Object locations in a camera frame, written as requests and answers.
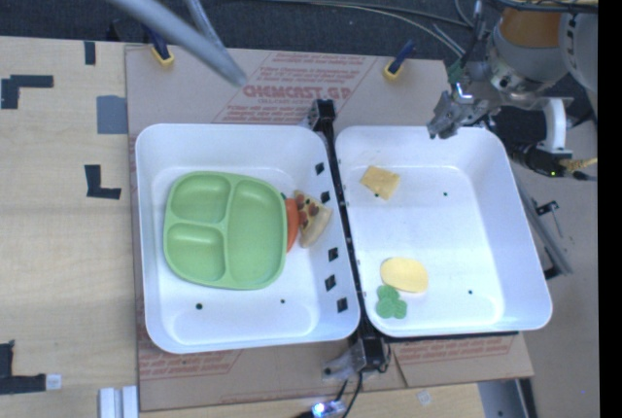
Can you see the thin black rod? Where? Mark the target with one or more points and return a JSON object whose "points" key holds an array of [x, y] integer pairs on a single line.
{"points": [[346, 221]]}

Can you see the green grapes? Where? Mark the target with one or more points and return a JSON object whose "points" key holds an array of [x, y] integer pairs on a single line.
{"points": [[390, 304]]}

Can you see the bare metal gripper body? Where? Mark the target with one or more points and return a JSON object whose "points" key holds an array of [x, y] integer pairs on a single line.
{"points": [[469, 107]]}

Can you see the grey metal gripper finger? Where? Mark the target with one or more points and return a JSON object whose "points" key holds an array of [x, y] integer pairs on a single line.
{"points": [[451, 127], [435, 127]]}

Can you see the yellow cheese wedge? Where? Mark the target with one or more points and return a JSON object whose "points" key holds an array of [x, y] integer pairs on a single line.
{"points": [[380, 183]]}

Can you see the yellow oval chip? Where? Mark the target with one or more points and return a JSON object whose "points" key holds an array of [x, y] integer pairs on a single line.
{"points": [[404, 275]]}

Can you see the green divided plate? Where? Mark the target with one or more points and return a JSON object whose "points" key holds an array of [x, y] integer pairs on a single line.
{"points": [[252, 231]]}

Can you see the white plastic tray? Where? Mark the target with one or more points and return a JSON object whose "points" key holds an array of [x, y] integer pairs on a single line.
{"points": [[461, 241], [243, 319]]}

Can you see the pizza slice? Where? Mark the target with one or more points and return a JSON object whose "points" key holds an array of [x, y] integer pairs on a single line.
{"points": [[313, 221]]}

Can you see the orange carrot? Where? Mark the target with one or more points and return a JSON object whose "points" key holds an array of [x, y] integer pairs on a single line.
{"points": [[291, 221]]}

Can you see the brown cardboard board red print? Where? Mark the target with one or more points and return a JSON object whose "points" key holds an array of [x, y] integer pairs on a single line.
{"points": [[272, 85]]}

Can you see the black cylinder on white bracket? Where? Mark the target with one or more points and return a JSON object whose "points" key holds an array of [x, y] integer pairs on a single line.
{"points": [[556, 124]]}

